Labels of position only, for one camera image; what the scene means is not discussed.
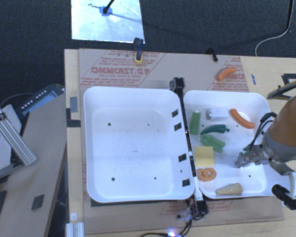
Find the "wooden table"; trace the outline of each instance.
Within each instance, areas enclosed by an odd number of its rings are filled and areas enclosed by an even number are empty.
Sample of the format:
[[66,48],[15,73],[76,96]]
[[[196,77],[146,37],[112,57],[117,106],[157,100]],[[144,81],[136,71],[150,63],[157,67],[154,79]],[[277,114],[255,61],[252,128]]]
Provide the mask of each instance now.
[[[284,85],[283,74],[296,74],[296,59],[287,58],[259,58],[241,57],[241,63],[246,75],[250,92],[257,92],[266,97],[267,94]],[[65,77],[67,108],[70,108],[71,97],[77,97],[79,103],[79,54],[78,50],[65,50]],[[278,113],[284,106],[283,100],[268,100],[270,109]],[[71,119],[80,119],[80,110],[71,113]],[[72,223],[83,222],[83,193],[82,193],[82,164],[81,164],[81,129],[69,127],[67,129],[68,172],[69,172],[69,213],[76,213]],[[296,161],[289,166],[296,170]],[[242,236],[242,237],[270,237],[270,236],[296,236],[296,211],[283,208],[285,220],[274,222],[259,222],[250,224],[234,224],[220,226],[192,227],[187,236]],[[139,237],[146,233],[124,232],[111,234],[87,235],[89,237]]]
[[[64,94],[30,113],[23,139],[38,160],[15,170],[0,184],[0,192],[7,191],[0,237],[48,236],[66,157]],[[35,197],[42,195],[41,207],[32,209]]]

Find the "toy hot dog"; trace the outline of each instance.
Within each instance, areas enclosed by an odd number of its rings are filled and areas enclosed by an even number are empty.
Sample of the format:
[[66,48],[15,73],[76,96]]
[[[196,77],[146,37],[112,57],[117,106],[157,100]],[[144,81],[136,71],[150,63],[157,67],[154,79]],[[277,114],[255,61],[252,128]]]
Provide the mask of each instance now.
[[253,124],[252,122],[249,122],[247,120],[245,120],[243,117],[240,116],[240,114],[238,113],[238,111],[236,109],[231,109],[230,110],[231,115],[233,116],[233,118],[242,126],[244,126],[245,128],[248,129],[253,129],[255,128],[255,124]]
[[235,67],[226,68],[223,71],[221,71],[217,76],[217,81],[221,81],[224,79],[225,76],[227,76],[230,73],[235,73],[237,69]]

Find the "toy sausage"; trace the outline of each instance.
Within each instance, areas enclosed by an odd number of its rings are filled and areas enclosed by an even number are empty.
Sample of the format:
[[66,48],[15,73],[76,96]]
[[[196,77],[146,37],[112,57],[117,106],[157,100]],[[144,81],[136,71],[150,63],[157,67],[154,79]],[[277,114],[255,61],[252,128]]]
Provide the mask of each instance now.
[[224,79],[225,76],[227,76],[230,73],[235,73],[237,69],[235,67],[226,68],[223,71],[221,71],[217,76],[217,81],[221,81]]
[[202,181],[212,181],[216,177],[216,171],[213,168],[199,168],[197,178]]
[[231,109],[230,110],[231,115],[233,116],[233,118],[242,126],[244,126],[245,128],[248,129],[253,129],[255,128],[255,124],[253,124],[252,122],[249,122],[247,120],[245,120],[243,117],[240,116],[240,114],[238,113],[238,111],[236,109]]

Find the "electronic device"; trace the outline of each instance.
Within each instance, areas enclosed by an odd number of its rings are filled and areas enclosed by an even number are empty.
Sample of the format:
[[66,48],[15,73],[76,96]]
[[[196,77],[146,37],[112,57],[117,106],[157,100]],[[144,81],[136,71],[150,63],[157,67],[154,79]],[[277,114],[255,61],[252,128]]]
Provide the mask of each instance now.
[[65,88],[60,84],[51,84],[46,88],[33,94],[28,100],[24,101],[21,106],[16,109],[16,114],[22,121],[27,113],[30,113],[38,107],[48,103],[57,96],[63,94]]

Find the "cardboard sheet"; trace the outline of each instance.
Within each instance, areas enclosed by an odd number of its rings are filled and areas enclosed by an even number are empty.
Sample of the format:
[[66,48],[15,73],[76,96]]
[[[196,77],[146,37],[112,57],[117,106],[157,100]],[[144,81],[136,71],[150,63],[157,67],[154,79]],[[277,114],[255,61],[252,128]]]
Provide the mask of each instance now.
[[[92,86],[168,88],[174,77],[185,79],[189,90],[248,91],[240,57],[144,52],[142,64],[135,64],[135,52],[123,50],[79,50],[80,113],[83,94]],[[217,81],[226,67],[237,72]],[[86,234],[127,232],[184,227],[186,201],[97,203],[86,189],[84,124],[81,122],[84,226]],[[274,197],[216,200],[208,203],[210,213],[195,226],[282,220],[281,203]]]

